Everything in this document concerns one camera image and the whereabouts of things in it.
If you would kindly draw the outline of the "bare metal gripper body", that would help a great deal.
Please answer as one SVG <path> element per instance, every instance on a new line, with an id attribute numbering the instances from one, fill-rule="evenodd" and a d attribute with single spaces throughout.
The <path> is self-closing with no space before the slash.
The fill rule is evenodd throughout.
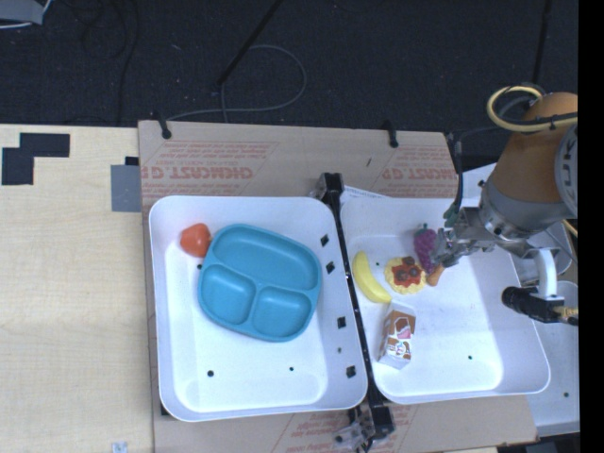
<path id="1" fill-rule="evenodd" d="M 529 233 L 504 219 L 496 211 L 481 207 L 461 208 L 451 232 L 454 257 L 500 247 L 520 258 L 532 249 Z"/>

